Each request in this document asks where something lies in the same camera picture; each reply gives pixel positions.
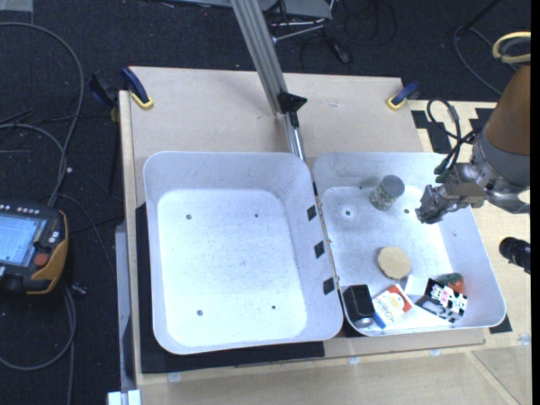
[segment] yellow cable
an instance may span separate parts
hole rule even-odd
[[[528,38],[531,39],[531,32],[530,31],[517,31],[514,33],[509,33],[508,35],[504,35],[500,37],[493,45],[493,57],[501,60],[503,63],[509,63],[509,64],[515,64],[515,63],[524,63],[524,62],[530,62],[531,61],[531,54],[522,54],[520,56],[504,56],[500,53],[500,44],[503,41],[507,41],[509,39],[515,39],[515,38]]]

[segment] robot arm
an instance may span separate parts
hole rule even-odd
[[[520,67],[488,123],[476,137],[468,163],[457,163],[445,182],[426,186],[418,219],[434,224],[446,213],[485,200],[511,213],[530,213],[520,193],[531,180],[531,67]]]

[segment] black computer mouse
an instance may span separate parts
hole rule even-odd
[[[337,37],[327,38],[327,44],[337,59],[343,64],[350,64],[354,57],[351,50]]]

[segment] black carpet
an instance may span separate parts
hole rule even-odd
[[[454,50],[456,29],[493,0],[337,0],[327,36],[341,38],[354,55],[339,62],[321,31],[278,42],[284,72],[399,77],[419,82],[420,99],[496,101]],[[490,42],[531,29],[532,0],[501,0],[473,27]],[[291,23],[294,17],[285,14]],[[270,13],[269,21],[283,21]],[[0,10],[0,24],[32,23],[64,39],[84,70],[84,82],[100,70],[120,86],[126,65],[253,70],[232,10],[145,0],[34,0],[34,12]],[[275,35],[297,31],[285,26]],[[473,32],[459,49],[470,66],[496,89],[512,70],[491,57]],[[37,126],[65,139],[78,99],[78,72],[67,51],[49,35],[0,26],[0,125],[9,120]],[[115,227],[122,221],[122,173],[115,156],[117,124],[86,90],[68,152],[69,170],[57,207],[71,230],[65,279],[88,292],[76,300],[74,404],[105,403],[120,388]],[[45,202],[55,186],[59,151],[39,132],[0,129],[0,198]],[[99,234],[91,226],[93,221]],[[20,365],[53,357],[68,339],[62,295],[0,296],[0,356]],[[61,404],[68,391],[69,353],[53,366],[19,372],[0,364],[1,404]]]

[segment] metal plate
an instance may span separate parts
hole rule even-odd
[[[382,330],[377,325],[357,329],[367,336],[382,336],[447,328],[491,327],[505,316],[505,302],[470,208],[448,213],[438,224],[421,224],[414,209],[428,184],[435,184],[433,169],[443,155],[428,153],[323,154],[313,165],[321,210],[325,219],[338,281],[368,284],[372,296],[392,284],[406,286],[383,274],[377,263],[380,249],[401,247],[410,257],[411,274],[432,278],[458,272],[465,278],[468,297],[465,316],[454,324],[434,316],[405,316]],[[405,192],[389,210],[370,203],[370,194],[384,176],[395,175]],[[417,315],[425,315],[417,310]]]
[[[341,328],[292,154],[161,152],[144,166],[154,334],[174,354],[325,340]]]

